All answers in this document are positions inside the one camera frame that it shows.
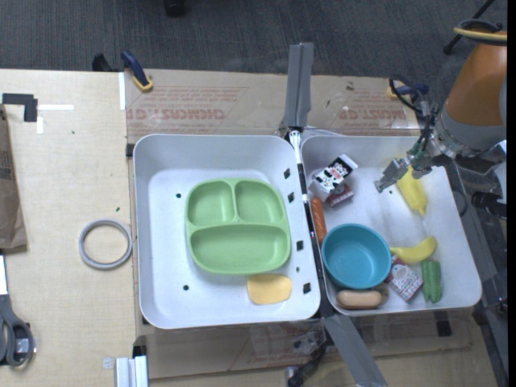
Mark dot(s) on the small red box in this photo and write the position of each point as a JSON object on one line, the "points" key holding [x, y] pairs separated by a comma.
{"points": [[342, 199]]}

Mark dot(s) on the grey tape roll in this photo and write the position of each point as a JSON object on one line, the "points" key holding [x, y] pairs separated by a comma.
{"points": [[82, 252]]}

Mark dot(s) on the brown bread roll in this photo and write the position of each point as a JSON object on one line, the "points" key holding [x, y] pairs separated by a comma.
{"points": [[359, 299]]}

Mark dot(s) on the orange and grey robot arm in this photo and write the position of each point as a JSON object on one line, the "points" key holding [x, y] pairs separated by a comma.
{"points": [[477, 95]]}

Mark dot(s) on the black cylinder on white bracket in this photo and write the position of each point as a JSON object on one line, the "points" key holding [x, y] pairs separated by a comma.
{"points": [[489, 204]]}

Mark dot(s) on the brown cardboard board red print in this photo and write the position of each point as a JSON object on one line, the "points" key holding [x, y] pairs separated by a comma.
{"points": [[225, 107]]}

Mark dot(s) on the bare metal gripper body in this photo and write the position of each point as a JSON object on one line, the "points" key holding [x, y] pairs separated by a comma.
{"points": [[427, 157]]}

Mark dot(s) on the yellow banana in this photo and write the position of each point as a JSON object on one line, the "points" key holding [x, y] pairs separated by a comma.
{"points": [[415, 252]]}

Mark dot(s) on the blue bowl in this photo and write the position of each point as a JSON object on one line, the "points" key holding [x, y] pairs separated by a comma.
{"points": [[354, 256]]}

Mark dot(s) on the yellow squeeze bottle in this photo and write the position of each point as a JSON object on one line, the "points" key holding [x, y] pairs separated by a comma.
{"points": [[414, 194]]}

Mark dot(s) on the brown paper bag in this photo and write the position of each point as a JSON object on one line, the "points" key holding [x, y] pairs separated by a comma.
{"points": [[9, 200]]}

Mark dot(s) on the thin black and white rod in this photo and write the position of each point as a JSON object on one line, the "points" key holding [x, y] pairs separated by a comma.
{"points": [[300, 165]]}

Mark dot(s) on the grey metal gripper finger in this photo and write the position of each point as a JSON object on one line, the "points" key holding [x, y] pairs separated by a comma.
{"points": [[390, 174], [422, 173]]}

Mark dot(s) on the cow print milk carton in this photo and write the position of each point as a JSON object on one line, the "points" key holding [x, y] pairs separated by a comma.
{"points": [[332, 174]]}

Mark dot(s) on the yellow cheese slice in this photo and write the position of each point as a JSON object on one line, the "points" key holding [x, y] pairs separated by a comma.
{"points": [[269, 289]]}

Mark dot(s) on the green pea pod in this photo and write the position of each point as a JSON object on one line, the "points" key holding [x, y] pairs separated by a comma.
{"points": [[431, 281]]}

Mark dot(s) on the green divided plate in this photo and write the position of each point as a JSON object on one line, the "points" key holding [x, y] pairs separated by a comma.
{"points": [[238, 248]]}

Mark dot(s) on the red and white carton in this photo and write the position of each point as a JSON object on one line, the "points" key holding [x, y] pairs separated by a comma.
{"points": [[405, 282]]}

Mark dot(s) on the white plastic tray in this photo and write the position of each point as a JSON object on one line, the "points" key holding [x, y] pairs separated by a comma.
{"points": [[451, 232], [169, 236]]}

